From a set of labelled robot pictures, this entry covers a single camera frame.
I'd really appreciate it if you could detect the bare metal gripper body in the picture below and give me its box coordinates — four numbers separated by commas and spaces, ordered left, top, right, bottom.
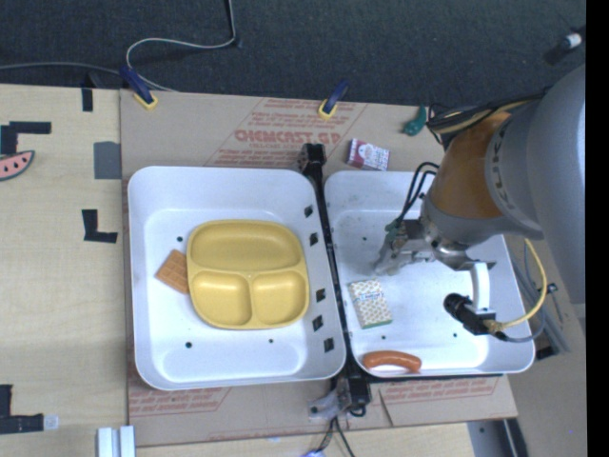
388, 218, 478, 271

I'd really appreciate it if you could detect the yellow patterned white carton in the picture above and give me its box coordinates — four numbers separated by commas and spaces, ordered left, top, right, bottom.
346, 278, 395, 330

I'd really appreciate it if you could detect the thin black rod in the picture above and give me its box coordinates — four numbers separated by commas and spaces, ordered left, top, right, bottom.
307, 159, 357, 376

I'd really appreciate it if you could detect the white plastic tray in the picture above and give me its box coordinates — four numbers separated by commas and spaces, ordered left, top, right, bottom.
127, 165, 347, 392
323, 169, 537, 378

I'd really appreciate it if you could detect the red and white carton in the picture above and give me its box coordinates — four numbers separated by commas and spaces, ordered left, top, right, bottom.
345, 137, 392, 172

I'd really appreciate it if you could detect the orange sausage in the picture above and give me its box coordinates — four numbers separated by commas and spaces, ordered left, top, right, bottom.
362, 349, 423, 375

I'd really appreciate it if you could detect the green curved toy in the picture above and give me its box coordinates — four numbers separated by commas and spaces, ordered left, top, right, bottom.
403, 104, 428, 138

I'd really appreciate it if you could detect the yellow divided plate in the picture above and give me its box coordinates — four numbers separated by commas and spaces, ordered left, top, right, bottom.
186, 219, 311, 331

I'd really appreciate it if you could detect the orange waffle biscuit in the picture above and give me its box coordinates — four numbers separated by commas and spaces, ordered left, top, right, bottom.
153, 248, 191, 296

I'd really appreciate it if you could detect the brown cardboard board red print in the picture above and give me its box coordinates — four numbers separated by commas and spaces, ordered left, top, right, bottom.
118, 88, 520, 447

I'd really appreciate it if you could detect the pink watermelon slice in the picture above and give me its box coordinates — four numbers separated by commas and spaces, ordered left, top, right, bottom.
0, 149, 36, 182

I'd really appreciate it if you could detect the black cylinder on white bracket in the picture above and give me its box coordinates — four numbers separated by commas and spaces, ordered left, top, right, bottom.
442, 260, 499, 337

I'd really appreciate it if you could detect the black block with thin wires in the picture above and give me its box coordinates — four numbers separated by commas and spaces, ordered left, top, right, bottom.
296, 142, 328, 176
338, 373, 373, 412

